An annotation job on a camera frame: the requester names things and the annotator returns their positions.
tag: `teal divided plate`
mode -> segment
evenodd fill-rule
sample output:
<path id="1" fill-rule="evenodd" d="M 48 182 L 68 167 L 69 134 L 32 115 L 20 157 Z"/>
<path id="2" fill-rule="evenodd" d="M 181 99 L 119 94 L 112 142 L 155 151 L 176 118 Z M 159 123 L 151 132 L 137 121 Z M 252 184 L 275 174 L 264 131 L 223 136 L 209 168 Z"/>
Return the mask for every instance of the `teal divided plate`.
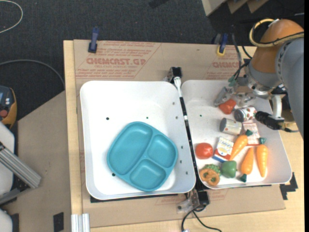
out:
<path id="1" fill-rule="evenodd" d="M 107 164 L 118 177 L 142 191 L 161 187 L 178 157 L 166 135 L 143 122 L 132 122 L 117 135 L 107 153 Z"/>

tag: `blue clip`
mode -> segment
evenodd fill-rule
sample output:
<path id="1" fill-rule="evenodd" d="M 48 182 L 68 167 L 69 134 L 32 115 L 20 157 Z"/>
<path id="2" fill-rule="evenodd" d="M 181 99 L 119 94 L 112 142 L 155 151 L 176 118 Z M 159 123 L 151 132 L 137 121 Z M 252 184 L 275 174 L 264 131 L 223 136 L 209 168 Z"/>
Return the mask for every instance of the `blue clip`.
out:
<path id="1" fill-rule="evenodd" d="M 88 52 L 96 53 L 97 52 L 97 40 L 98 40 L 98 28 L 94 27 L 92 29 L 91 42 L 89 43 Z"/>
<path id="2" fill-rule="evenodd" d="M 226 46 L 226 43 L 227 43 L 227 36 L 228 36 L 227 33 L 223 34 L 220 46 L 218 47 L 217 55 L 220 56 L 220 57 L 224 56 L 224 54 L 225 54 L 225 46 Z"/>

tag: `toy carrot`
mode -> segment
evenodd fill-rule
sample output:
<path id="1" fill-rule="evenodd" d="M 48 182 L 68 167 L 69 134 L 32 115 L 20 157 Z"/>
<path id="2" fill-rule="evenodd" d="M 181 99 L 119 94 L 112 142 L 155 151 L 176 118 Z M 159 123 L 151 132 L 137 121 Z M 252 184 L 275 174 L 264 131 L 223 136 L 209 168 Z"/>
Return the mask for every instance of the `toy carrot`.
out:
<path id="1" fill-rule="evenodd" d="M 247 130 L 245 134 L 240 135 L 234 142 L 233 149 L 231 152 L 230 160 L 233 160 L 234 157 L 248 144 L 248 136 L 252 135 L 253 132 Z"/>
<path id="2" fill-rule="evenodd" d="M 264 145 L 265 141 L 266 138 L 260 138 L 260 145 L 256 148 L 257 164 L 262 177 L 265 176 L 268 159 L 268 148 Z"/>
<path id="3" fill-rule="evenodd" d="M 249 148 L 245 159 L 243 160 L 242 164 L 241 164 L 241 168 L 240 171 L 243 174 L 242 177 L 240 177 L 240 180 L 242 182 L 246 182 L 247 181 L 247 175 L 251 174 L 253 169 L 253 147 Z"/>

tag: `white cable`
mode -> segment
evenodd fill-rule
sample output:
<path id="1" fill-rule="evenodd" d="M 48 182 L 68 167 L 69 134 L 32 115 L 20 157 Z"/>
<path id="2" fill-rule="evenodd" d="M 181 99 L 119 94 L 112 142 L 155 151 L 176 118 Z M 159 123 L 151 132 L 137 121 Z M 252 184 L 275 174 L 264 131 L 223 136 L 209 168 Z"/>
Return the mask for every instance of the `white cable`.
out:
<path id="1" fill-rule="evenodd" d="M 15 27 L 21 22 L 21 20 L 23 19 L 23 16 L 24 16 L 24 12 L 23 12 L 22 7 L 21 7 L 18 3 L 16 3 L 16 2 L 8 1 L 8 0 L 0 0 L 0 2 L 8 2 L 8 3 L 15 4 L 15 5 L 20 9 L 20 12 L 21 12 L 20 19 L 19 19 L 19 21 L 18 21 L 17 23 L 15 23 L 13 26 L 11 26 L 11 27 L 8 28 L 8 29 L 5 29 L 5 30 L 3 30 L 3 31 L 0 31 L 0 33 L 4 33 L 4 32 L 6 32 L 6 31 L 8 31 L 8 30 L 10 30 L 10 29 L 15 28 Z"/>

